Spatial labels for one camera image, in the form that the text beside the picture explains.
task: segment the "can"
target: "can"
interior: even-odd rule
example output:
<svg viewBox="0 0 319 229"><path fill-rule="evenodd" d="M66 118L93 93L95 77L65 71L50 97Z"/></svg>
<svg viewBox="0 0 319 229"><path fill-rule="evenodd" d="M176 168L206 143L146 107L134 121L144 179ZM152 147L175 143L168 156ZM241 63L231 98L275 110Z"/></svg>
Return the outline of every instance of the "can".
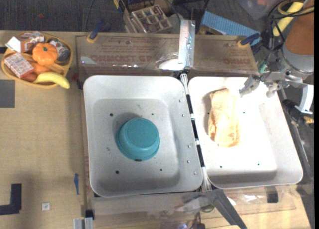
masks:
<svg viewBox="0 0 319 229"><path fill-rule="evenodd" d="M66 59L71 54L71 51L65 47L65 45L60 42L58 39L53 39L49 42L50 44L53 44L58 52L58 61L66 61Z"/></svg>

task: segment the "metal plate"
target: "metal plate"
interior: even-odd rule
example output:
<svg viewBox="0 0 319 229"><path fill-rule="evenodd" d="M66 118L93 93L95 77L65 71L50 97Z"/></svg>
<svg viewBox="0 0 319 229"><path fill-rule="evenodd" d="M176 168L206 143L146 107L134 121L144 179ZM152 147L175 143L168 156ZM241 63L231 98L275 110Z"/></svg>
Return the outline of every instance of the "metal plate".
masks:
<svg viewBox="0 0 319 229"><path fill-rule="evenodd" d="M90 184L103 197L197 189L202 173L182 83L172 77L92 76L84 83ZM143 117L159 130L157 154L126 158L115 135Z"/></svg>
<svg viewBox="0 0 319 229"><path fill-rule="evenodd" d="M247 78L195 77L189 82L196 128L210 181L216 187L242 188L295 184L302 178L298 155L277 94L266 97L263 84L240 98ZM219 147L208 136L209 94L228 88L238 95L238 146Z"/></svg>

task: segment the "gray square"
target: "gray square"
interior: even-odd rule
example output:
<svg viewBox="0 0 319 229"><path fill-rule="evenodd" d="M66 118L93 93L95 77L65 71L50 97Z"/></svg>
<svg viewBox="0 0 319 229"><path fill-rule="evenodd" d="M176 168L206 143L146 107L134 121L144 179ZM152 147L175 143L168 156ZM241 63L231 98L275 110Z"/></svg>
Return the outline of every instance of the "gray square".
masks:
<svg viewBox="0 0 319 229"><path fill-rule="evenodd" d="M15 81L0 80L0 108L15 107Z"/></svg>

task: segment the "toy pumpkin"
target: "toy pumpkin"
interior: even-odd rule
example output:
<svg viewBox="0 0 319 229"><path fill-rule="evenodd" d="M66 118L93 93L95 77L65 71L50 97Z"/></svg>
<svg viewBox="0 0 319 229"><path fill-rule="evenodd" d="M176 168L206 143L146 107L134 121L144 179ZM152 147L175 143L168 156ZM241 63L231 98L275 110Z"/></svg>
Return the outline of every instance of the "toy pumpkin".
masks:
<svg viewBox="0 0 319 229"><path fill-rule="evenodd" d="M58 52L53 44L38 43L33 49L32 58L41 66L49 66L57 60Z"/></svg>

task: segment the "round teal object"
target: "round teal object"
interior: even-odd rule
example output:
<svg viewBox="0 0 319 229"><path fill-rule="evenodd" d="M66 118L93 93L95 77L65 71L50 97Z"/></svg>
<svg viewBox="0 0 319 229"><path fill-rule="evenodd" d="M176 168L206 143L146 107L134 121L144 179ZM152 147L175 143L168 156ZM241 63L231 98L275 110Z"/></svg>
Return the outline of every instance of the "round teal object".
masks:
<svg viewBox="0 0 319 229"><path fill-rule="evenodd" d="M157 127L144 118L133 118L124 123L117 132L119 150L127 158L144 161L152 158L160 147Z"/></svg>

